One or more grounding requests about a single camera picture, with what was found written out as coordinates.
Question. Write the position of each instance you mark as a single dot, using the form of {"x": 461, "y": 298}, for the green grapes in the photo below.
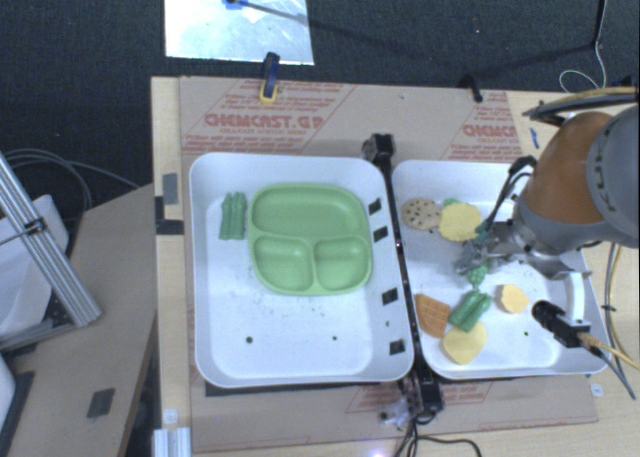
{"x": 476, "y": 279}

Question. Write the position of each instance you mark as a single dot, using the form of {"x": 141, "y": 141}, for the black cylinder on white bracket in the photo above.
{"x": 559, "y": 321}

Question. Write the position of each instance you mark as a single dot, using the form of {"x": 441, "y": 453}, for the thin black rod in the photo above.
{"x": 401, "y": 260}

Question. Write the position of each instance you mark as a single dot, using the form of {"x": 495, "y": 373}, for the brown chocolate chip biscuit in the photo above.
{"x": 421, "y": 214}

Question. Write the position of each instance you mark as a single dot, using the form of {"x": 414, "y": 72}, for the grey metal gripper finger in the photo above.
{"x": 468, "y": 257}
{"x": 491, "y": 265}

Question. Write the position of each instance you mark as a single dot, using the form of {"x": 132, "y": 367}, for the orange waffle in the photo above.
{"x": 432, "y": 315}

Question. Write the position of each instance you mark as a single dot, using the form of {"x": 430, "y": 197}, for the yellow potato half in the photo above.
{"x": 511, "y": 298}

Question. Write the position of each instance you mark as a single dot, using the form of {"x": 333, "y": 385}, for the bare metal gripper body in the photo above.
{"x": 510, "y": 241}

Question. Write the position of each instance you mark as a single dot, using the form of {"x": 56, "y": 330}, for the yellow crisp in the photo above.
{"x": 465, "y": 344}

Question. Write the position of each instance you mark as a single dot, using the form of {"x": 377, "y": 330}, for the yellow pineapple slice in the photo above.
{"x": 459, "y": 221}

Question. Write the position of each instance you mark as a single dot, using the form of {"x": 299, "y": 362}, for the green asparagus bundle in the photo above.
{"x": 232, "y": 217}
{"x": 469, "y": 311}

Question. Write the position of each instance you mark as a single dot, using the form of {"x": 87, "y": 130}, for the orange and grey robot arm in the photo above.
{"x": 565, "y": 180}

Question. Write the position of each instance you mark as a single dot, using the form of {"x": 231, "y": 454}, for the brown cardboard board, red print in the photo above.
{"x": 330, "y": 115}

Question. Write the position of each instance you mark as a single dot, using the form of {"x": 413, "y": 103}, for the green divided plate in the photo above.
{"x": 307, "y": 237}

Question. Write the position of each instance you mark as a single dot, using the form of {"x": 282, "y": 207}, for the white plastic tray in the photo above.
{"x": 515, "y": 340}
{"x": 295, "y": 335}

